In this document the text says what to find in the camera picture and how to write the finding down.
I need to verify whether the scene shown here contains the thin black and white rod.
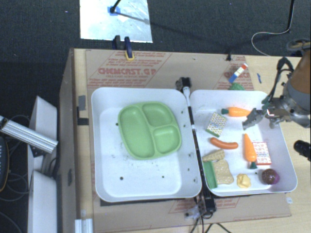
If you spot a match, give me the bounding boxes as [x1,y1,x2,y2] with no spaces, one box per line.
[183,86,210,197]

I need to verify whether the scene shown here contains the green divided plate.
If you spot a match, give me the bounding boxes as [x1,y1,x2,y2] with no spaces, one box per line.
[117,101,183,160]

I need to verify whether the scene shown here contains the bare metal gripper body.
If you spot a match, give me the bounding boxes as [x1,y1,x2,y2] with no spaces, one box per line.
[264,98,311,129]

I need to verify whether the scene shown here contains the white plastic tray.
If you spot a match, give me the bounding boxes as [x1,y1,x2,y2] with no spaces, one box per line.
[90,86,203,203]
[189,89,298,197]

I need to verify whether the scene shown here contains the tan bread slice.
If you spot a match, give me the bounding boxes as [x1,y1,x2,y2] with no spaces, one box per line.
[212,159,235,185]

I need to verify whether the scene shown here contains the green and yellow patterned carton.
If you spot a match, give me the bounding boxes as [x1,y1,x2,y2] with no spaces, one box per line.
[205,112,228,138]

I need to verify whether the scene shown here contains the orange sausage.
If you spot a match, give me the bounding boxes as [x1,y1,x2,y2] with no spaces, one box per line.
[209,137,239,150]

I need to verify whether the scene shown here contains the dark red and purple ball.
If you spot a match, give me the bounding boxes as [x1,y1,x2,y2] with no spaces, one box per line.
[261,168,280,185]

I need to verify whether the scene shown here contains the red white and blue bar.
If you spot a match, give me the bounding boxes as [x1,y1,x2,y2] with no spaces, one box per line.
[228,63,249,84]

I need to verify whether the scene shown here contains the green flat strip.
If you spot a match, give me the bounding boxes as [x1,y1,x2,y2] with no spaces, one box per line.
[203,161,218,189]

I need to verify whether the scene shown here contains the brown cardboard board red print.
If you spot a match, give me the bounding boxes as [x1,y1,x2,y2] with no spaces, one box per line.
[85,49,292,231]

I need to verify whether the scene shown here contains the yellow lumpy toy food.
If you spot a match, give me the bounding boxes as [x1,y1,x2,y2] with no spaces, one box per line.
[236,173,252,189]

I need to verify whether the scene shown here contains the orange carrot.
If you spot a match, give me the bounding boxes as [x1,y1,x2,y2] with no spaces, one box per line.
[243,133,259,170]
[221,106,252,118]

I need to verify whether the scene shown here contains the red and white carton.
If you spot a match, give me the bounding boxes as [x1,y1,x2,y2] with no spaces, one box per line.
[252,141,273,166]

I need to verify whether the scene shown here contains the green broccoli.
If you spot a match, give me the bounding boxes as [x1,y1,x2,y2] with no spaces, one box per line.
[228,82,246,91]

